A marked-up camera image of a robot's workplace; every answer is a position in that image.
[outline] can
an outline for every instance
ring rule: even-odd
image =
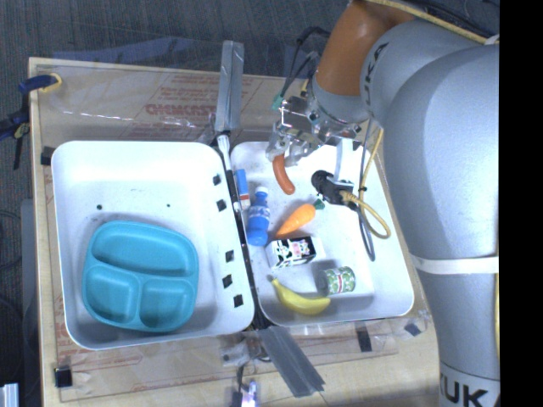
[[[317,289],[323,295],[350,293],[355,289],[355,272],[350,267],[331,268],[319,272]]]

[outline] blue plate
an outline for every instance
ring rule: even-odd
[[[92,235],[83,267],[83,303],[97,320],[170,332],[193,314],[198,254],[184,235],[134,221],[111,221]]]

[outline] banana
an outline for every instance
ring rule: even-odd
[[[271,281],[279,301],[287,308],[303,315],[317,315],[330,305],[330,297],[306,298],[288,289],[277,278]]]

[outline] blue bottle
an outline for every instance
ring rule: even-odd
[[[268,226],[270,225],[270,209],[268,208],[268,189],[256,188],[255,201],[249,207],[247,224],[247,243],[252,246],[266,246],[268,242]]]

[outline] toy sausage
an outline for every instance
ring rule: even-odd
[[[296,187],[288,178],[287,171],[285,170],[285,154],[281,153],[277,155],[273,161],[273,174],[277,180],[277,184],[286,194],[293,194],[296,191]]]

